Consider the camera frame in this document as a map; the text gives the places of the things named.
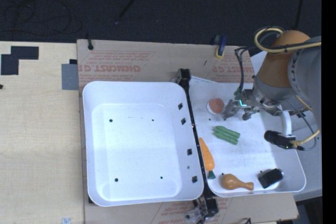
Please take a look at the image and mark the white plastic tray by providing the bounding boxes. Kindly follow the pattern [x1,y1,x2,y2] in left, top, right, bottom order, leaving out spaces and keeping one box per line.
[82,80,205,207]
[188,75,307,198]

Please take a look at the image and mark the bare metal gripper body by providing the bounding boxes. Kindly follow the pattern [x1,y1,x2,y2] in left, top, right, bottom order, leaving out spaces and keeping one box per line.
[235,88,283,116]

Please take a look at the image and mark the green toy beans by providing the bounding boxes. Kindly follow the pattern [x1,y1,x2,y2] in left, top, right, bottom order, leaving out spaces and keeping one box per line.
[212,125,241,145]

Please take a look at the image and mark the orange toy carrot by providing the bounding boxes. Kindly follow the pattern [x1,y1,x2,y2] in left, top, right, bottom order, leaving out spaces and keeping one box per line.
[198,137,216,180]

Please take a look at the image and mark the brown cardboard board red print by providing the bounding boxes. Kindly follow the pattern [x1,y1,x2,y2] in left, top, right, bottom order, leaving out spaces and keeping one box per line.
[76,39,300,224]

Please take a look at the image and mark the black box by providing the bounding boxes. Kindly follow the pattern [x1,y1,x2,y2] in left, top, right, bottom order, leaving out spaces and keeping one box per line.
[258,168,285,189]

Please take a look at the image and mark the thin black rod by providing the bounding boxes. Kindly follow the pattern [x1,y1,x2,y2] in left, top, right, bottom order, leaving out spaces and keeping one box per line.
[182,78,215,201]

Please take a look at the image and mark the pink and white round toy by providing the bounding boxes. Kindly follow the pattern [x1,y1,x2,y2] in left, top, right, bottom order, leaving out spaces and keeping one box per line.
[206,98,225,114]

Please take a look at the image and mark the tan toy chicken drumstick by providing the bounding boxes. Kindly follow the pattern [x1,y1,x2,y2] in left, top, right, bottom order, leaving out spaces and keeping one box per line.
[220,173,255,191]

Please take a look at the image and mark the black cylinder on white bracket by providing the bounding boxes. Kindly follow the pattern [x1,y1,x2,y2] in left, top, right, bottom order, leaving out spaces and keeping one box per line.
[264,110,297,150]

